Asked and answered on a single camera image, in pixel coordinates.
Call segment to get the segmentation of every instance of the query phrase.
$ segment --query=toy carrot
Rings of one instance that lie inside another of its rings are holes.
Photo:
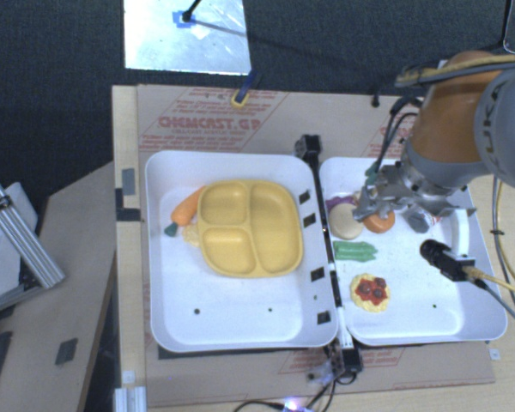
[[[172,224],[164,229],[164,233],[166,235],[171,237],[174,236],[178,231],[178,226],[187,226],[191,222],[192,217],[195,216],[198,210],[198,198],[204,190],[204,187],[205,186],[202,186],[194,191],[183,202],[175,207],[170,215]]]

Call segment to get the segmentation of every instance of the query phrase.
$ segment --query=robotic end effector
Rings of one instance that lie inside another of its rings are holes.
[[[447,198],[485,174],[515,187],[515,65],[461,70],[466,62],[491,58],[482,51],[463,52],[446,64],[446,69],[456,70],[442,74],[441,69],[440,82],[429,89],[401,160],[381,167],[381,155],[368,170],[354,211],[357,221],[372,214],[385,218],[389,211],[413,204],[432,215],[449,215],[454,207]],[[391,118],[401,109],[394,108]],[[386,133],[384,147],[396,131]]]

